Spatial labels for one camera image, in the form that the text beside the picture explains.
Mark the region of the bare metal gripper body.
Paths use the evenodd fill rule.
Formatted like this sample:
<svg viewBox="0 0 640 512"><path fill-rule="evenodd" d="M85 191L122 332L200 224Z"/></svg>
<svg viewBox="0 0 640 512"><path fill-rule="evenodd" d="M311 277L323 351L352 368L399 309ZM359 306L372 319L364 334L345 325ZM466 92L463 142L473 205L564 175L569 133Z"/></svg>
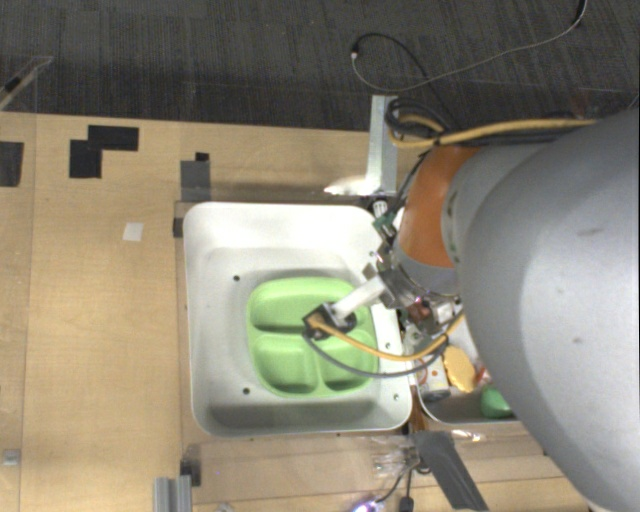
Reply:
<svg viewBox="0 0 640 512"><path fill-rule="evenodd" d="M393 268L381 273L388 309L403 309L405 342L428 342L455 316L458 280L452 268Z"/></svg>

